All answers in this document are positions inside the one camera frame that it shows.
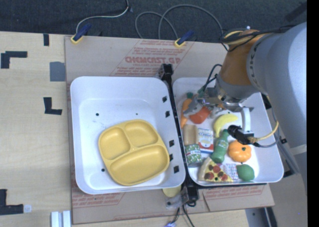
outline black backdrop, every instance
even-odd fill
[[[119,18],[92,19],[89,34],[138,38],[135,20],[145,11],[163,14],[178,4],[193,4],[213,14],[223,29],[247,27],[263,30],[307,21],[307,0],[128,0],[130,11]],[[117,15],[125,0],[0,0],[0,31],[74,34],[78,22],[94,15]],[[167,14],[179,36],[195,31],[198,41],[214,42],[220,35],[214,19],[204,11],[175,8]],[[158,38],[160,17],[146,14],[138,19],[144,38]],[[175,39],[163,22],[162,39]]]

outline orange pumpkin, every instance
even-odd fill
[[[228,146],[228,155],[236,162],[246,162],[251,158],[251,147],[235,140]]]

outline banana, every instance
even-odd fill
[[[233,121],[237,121],[238,117],[234,114],[231,113],[227,113],[227,114],[223,114],[221,116],[219,116],[217,118],[217,120],[214,123],[214,133],[215,133],[215,137],[219,137],[219,133],[220,130],[222,129],[222,127],[226,124],[226,123],[230,123]]]

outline green bottle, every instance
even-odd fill
[[[215,163],[222,163],[225,159],[228,148],[228,136],[227,129],[224,129],[221,136],[215,142],[214,152],[210,156]]]

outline blue clamp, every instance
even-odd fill
[[[91,24],[85,24],[83,27],[81,27],[80,31],[78,31],[74,36],[71,37],[71,42],[73,42],[74,44],[78,44],[91,27]]]
[[[184,44],[185,41],[190,39],[194,35],[194,31],[190,30],[186,34],[184,34],[181,38],[177,39],[174,43],[174,45],[177,48],[181,48]]]

